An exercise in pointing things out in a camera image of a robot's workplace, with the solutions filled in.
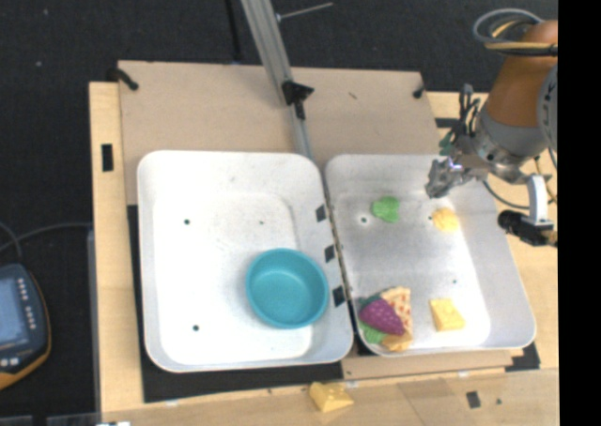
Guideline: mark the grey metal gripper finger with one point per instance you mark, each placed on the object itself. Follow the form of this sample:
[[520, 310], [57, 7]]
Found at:
[[455, 176], [436, 180]]

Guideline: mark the black cylinder on white bracket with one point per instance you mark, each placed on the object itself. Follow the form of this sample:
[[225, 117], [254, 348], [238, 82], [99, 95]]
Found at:
[[535, 208]]

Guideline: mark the green toy leaf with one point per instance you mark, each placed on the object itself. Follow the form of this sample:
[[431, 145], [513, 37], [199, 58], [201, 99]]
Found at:
[[373, 335]]

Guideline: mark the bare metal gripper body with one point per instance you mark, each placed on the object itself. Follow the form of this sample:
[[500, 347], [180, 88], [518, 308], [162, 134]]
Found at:
[[493, 162]]

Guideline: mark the white plastic tray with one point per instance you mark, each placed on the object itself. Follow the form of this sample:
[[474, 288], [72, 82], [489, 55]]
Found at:
[[211, 250], [413, 264]]

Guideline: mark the yellow cheese wedge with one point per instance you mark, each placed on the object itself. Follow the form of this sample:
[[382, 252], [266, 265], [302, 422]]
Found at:
[[330, 397], [447, 314]]

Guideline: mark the yellow toy biscuit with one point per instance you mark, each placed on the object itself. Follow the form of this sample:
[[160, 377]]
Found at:
[[446, 220]]

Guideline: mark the teal bowl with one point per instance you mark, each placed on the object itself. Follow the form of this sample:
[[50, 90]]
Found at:
[[286, 288]]

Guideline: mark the purple toy grapes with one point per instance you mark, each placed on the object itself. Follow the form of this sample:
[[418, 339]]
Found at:
[[382, 317]]

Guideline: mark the green toy broccoli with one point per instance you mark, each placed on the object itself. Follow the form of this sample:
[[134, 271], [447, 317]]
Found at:
[[386, 209]]

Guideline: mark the toy pizza slice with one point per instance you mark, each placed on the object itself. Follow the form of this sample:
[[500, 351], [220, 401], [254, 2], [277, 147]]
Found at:
[[399, 302]]

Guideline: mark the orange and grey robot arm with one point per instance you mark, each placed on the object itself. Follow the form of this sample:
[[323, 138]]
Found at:
[[521, 86]]

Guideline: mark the orange toy bread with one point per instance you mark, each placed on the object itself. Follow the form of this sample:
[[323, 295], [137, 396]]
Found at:
[[398, 342]]

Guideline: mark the brown cardboard board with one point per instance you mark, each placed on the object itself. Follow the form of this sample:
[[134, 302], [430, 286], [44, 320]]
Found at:
[[211, 110]]

